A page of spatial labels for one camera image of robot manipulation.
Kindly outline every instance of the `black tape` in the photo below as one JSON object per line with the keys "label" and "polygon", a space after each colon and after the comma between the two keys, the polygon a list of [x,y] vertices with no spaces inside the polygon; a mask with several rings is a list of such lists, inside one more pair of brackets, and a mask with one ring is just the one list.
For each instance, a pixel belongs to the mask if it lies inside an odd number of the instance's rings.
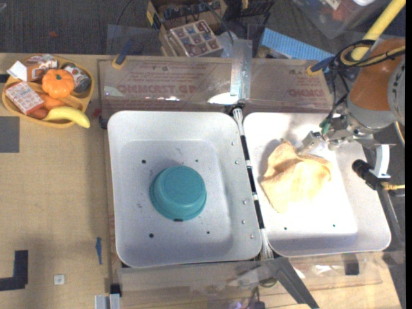
{"label": "black tape", "polygon": [[259,223],[259,229],[264,229],[265,224],[263,223],[262,211],[260,210],[260,204],[258,200],[254,200],[257,222]]}
{"label": "black tape", "polygon": [[28,250],[14,252],[13,277],[0,278],[0,291],[20,290],[28,283]]}
{"label": "black tape", "polygon": [[247,150],[247,144],[246,144],[246,137],[245,135],[240,136],[240,140],[242,142],[242,149],[243,149],[243,154],[245,155],[245,160],[249,160],[249,152]]}
{"label": "black tape", "polygon": [[247,167],[247,174],[249,175],[250,187],[252,188],[252,193],[256,193],[255,181],[253,179],[253,173],[251,166]]}
{"label": "black tape", "polygon": [[0,75],[0,84],[4,84],[10,75]]}

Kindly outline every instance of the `cardboard packaging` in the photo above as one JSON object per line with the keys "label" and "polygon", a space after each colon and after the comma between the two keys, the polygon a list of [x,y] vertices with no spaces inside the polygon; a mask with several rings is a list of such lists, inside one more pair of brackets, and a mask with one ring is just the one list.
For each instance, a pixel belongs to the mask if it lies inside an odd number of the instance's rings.
{"label": "cardboard packaging", "polygon": [[6,89],[6,96],[25,115],[44,106],[43,99],[28,85],[22,81]]}
{"label": "cardboard packaging", "polygon": [[[224,0],[202,0],[221,18],[226,12]],[[162,35],[171,28],[186,25],[203,19],[213,31],[218,31],[221,21],[198,0],[150,0],[147,6],[147,19],[150,25]]]}
{"label": "cardboard packaging", "polygon": [[23,81],[40,79],[49,69],[57,69],[57,59],[49,54],[38,54],[23,63],[17,61],[7,70],[11,76]]}
{"label": "cardboard packaging", "polygon": [[179,56],[220,57],[223,52],[219,40],[203,20],[173,28],[170,32],[173,37],[172,46]]}

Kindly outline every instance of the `yellow handle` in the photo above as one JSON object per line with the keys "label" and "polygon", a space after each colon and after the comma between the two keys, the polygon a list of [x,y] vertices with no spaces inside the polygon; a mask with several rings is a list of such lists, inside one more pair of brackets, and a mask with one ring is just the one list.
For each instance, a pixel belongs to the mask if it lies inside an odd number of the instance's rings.
{"label": "yellow handle", "polygon": [[[405,5],[406,0],[392,0],[365,34],[363,40],[377,40]],[[351,57],[355,61],[360,61],[368,50],[367,47],[356,48],[353,50]]]}

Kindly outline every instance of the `fruit basket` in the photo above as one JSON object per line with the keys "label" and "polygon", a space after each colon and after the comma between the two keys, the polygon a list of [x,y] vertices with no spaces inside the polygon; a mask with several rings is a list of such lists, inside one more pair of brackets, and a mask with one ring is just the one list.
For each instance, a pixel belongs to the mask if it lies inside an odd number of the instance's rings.
{"label": "fruit basket", "polygon": [[[21,59],[20,62],[24,63],[28,59],[30,59],[33,56],[36,56],[38,54],[32,54],[28,55],[25,58]],[[91,73],[82,67],[81,65],[74,63],[72,61],[63,59],[62,57],[52,55],[54,59],[57,60],[57,68],[58,69],[63,69],[69,64],[74,64],[76,67],[78,67],[86,76],[90,78],[90,84],[86,88],[85,91],[82,93],[77,93],[75,91],[72,91],[71,94],[66,97],[66,98],[59,98],[66,106],[75,108],[81,112],[85,112],[87,109],[87,106],[89,104],[89,101],[93,95],[93,89],[95,87],[95,81]],[[67,128],[75,124],[74,121],[68,120],[68,119],[60,119],[60,120],[41,120],[35,117],[31,117],[30,115],[25,115],[22,113],[19,108],[6,96],[6,89],[9,87],[15,85],[18,82],[21,82],[22,80],[15,78],[13,76],[10,76],[5,84],[4,90],[1,94],[1,98],[3,101],[3,104],[5,105],[6,109],[9,110],[12,114],[21,117],[25,120],[28,120],[30,122],[35,122],[36,124],[43,125],[46,127],[54,127],[54,128]],[[38,94],[46,94],[42,90],[42,80],[33,80],[28,82],[30,87],[37,92]]]}

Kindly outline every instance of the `metal bracket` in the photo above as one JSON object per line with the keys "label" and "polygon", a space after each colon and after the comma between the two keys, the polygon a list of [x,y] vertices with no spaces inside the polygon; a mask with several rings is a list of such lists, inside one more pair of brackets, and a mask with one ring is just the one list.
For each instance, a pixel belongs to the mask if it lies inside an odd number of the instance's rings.
{"label": "metal bracket", "polygon": [[298,147],[297,153],[307,153],[315,149],[323,141],[320,132],[310,131],[302,141],[302,146]]}
{"label": "metal bracket", "polygon": [[390,178],[386,172],[389,166],[389,144],[380,144],[376,147],[376,164],[374,169],[370,169],[377,178]]}
{"label": "metal bracket", "polygon": [[120,309],[120,294],[96,295],[95,309]]}
{"label": "metal bracket", "polygon": [[232,78],[230,95],[239,99],[250,97],[252,71],[252,40],[235,40],[233,42]]}

